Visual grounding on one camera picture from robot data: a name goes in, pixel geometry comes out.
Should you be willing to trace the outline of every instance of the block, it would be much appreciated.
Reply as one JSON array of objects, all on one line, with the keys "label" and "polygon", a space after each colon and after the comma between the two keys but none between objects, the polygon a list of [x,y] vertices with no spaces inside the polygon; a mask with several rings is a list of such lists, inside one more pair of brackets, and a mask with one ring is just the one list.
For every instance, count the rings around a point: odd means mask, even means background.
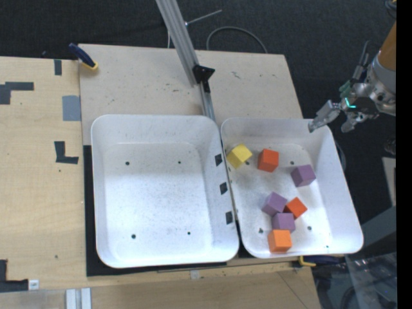
[{"label": "block", "polygon": [[280,194],[271,192],[265,200],[262,211],[266,214],[269,214],[270,216],[273,216],[276,213],[282,213],[287,202],[288,200],[282,197]]},{"label": "block", "polygon": [[292,247],[292,238],[289,230],[272,230],[268,235],[269,251],[271,253],[285,253]]},{"label": "block", "polygon": [[315,172],[311,165],[298,166],[290,173],[290,175],[296,187],[309,185],[316,179]]},{"label": "block", "polygon": [[300,215],[305,213],[307,210],[308,207],[306,207],[298,197],[295,197],[285,205],[285,209],[283,210],[283,212],[292,213],[294,215],[294,219],[296,220],[298,217],[300,217]]},{"label": "block", "polygon": [[257,169],[272,173],[279,165],[279,153],[270,149],[263,149],[257,158]]},{"label": "block", "polygon": [[234,167],[239,168],[246,160],[252,156],[245,144],[239,144],[226,156],[226,160]]},{"label": "block", "polygon": [[292,213],[277,213],[272,218],[272,229],[289,230],[296,229],[295,218]]}]

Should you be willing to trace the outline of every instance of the purple cube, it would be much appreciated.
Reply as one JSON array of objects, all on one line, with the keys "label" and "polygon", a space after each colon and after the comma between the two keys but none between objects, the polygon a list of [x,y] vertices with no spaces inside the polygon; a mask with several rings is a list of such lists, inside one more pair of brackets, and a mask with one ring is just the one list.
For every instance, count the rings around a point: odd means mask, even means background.
[{"label": "purple cube", "polygon": [[288,200],[286,198],[278,195],[275,192],[272,192],[266,198],[262,211],[269,214],[270,216],[273,216],[278,212],[283,212],[287,201]]},{"label": "purple cube", "polygon": [[290,175],[292,176],[296,187],[309,185],[316,179],[315,172],[311,165],[298,166],[290,173]]},{"label": "purple cube", "polygon": [[272,218],[272,228],[293,232],[296,229],[294,215],[292,213],[275,214]]}]

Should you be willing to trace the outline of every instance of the empty white tray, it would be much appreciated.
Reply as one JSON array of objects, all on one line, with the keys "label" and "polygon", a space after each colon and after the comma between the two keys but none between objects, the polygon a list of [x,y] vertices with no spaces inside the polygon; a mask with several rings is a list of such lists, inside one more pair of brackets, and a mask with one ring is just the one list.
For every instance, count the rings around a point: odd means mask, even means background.
[{"label": "empty white tray", "polygon": [[[342,171],[332,132],[322,127],[310,133],[309,120],[230,118],[221,135],[227,153],[244,143],[252,158],[238,169],[227,164],[242,242],[257,258],[283,258],[357,252],[362,229]],[[279,167],[272,173],[257,169],[258,155],[268,148],[279,152]],[[316,180],[296,187],[290,173],[310,164]],[[287,200],[298,196],[308,210],[295,221],[292,248],[269,251],[270,217],[261,211],[266,197],[276,192]]]},{"label": "empty white tray", "polygon": [[220,131],[205,116],[91,127],[96,246],[114,268],[224,262],[239,247]]}]

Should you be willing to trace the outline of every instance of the yellow cube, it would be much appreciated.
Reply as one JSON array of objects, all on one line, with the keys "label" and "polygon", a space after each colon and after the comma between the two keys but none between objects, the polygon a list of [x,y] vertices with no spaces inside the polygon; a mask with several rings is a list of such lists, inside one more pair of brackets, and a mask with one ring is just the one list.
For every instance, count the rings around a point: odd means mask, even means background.
[{"label": "yellow cube", "polygon": [[226,160],[228,162],[230,162],[230,164],[234,168],[238,168],[241,164],[243,164],[251,156],[252,156],[252,153],[245,146],[245,144],[239,144],[226,156]]}]

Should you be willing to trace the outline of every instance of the orange cube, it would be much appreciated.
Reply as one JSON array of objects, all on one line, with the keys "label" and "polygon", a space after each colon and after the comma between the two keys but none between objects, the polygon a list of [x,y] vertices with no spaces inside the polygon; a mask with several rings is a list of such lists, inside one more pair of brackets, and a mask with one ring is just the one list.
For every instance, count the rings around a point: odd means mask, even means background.
[{"label": "orange cube", "polygon": [[268,235],[269,251],[271,253],[285,253],[292,247],[290,230],[272,230]]},{"label": "orange cube", "polygon": [[298,217],[300,217],[300,215],[305,213],[307,210],[308,207],[306,207],[298,197],[295,197],[285,205],[283,212],[292,213],[294,215],[294,219],[296,220]]},{"label": "orange cube", "polygon": [[273,172],[279,165],[279,153],[270,149],[263,149],[257,159],[257,169]]}]

